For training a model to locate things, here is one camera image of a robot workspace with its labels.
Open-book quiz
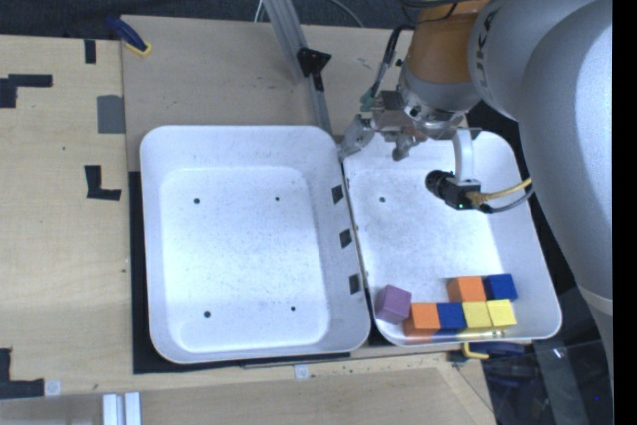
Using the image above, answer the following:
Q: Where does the orange cube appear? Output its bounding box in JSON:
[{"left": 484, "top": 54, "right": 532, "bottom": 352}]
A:
[
  {"left": 402, "top": 301, "right": 442, "bottom": 344},
  {"left": 445, "top": 275, "right": 488, "bottom": 305}
]

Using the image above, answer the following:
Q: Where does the blue cube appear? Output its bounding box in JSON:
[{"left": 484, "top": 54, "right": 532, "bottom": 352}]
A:
[
  {"left": 482, "top": 273, "right": 520, "bottom": 302},
  {"left": 436, "top": 301, "right": 468, "bottom": 332}
]

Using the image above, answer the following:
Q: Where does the purple cube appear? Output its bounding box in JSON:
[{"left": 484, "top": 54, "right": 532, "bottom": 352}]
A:
[{"left": 374, "top": 284, "right": 413, "bottom": 326}]

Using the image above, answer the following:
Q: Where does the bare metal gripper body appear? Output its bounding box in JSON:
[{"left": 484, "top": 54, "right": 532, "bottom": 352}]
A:
[{"left": 370, "top": 88, "right": 469, "bottom": 141}]

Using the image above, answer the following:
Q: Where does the yellow cube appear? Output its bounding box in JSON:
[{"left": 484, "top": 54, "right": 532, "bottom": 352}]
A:
[
  {"left": 486, "top": 298, "right": 518, "bottom": 328},
  {"left": 461, "top": 300, "right": 494, "bottom": 330}
]

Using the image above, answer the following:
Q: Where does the black cylinder on white bracket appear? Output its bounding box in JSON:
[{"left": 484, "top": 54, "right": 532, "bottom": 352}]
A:
[{"left": 424, "top": 127, "right": 484, "bottom": 212}]

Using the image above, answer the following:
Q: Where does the white plastic tray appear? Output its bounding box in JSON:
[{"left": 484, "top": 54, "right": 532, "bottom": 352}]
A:
[
  {"left": 139, "top": 124, "right": 373, "bottom": 365},
  {"left": 341, "top": 128, "right": 564, "bottom": 348}
]

